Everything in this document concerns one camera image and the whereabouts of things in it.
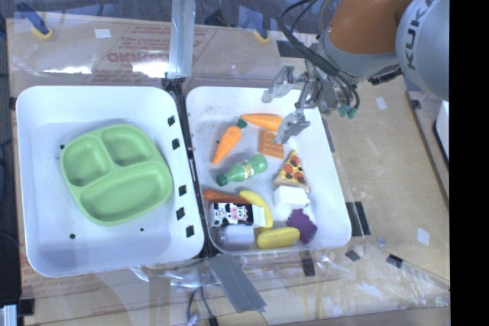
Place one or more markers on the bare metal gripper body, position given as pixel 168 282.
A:
pixel 324 97

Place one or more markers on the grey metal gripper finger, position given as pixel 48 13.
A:
pixel 280 82
pixel 292 126

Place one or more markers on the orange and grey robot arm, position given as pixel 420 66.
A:
pixel 366 11

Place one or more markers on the orange waffle biscuit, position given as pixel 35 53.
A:
pixel 270 147

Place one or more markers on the pizza slice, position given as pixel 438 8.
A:
pixel 292 172

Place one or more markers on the orange carrot with green top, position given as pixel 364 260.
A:
pixel 227 143

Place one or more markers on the green bottle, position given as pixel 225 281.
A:
pixel 240 172

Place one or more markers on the white block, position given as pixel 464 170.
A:
pixel 290 197

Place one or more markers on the white plastic tray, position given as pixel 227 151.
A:
pixel 46 179
pixel 328 202

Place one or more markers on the yellow banana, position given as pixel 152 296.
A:
pixel 263 206

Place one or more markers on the purple grapes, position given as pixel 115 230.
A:
pixel 302 226

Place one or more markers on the dark orange carrot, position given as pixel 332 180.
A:
pixel 219 196

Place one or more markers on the cow print carton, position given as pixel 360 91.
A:
pixel 233 214

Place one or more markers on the yellow bread roll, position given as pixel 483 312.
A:
pixel 278 237

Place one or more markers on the brown cardboard board red print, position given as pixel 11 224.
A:
pixel 122 49

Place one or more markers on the green divided plate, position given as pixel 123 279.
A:
pixel 122 194

